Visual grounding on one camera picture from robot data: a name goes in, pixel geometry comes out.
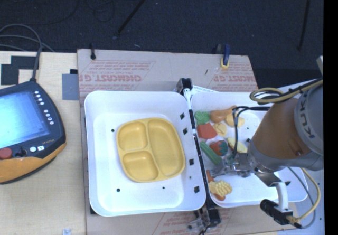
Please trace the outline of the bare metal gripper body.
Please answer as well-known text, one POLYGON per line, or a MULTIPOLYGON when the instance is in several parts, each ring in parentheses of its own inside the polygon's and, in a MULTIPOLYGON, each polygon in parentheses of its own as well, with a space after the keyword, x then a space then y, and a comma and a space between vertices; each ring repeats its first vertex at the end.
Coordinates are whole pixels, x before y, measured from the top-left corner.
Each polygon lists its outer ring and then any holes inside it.
POLYGON ((251 174, 260 172, 260 164, 249 153, 238 153, 235 156, 233 163, 238 165, 237 169, 241 177, 248 177, 251 174))

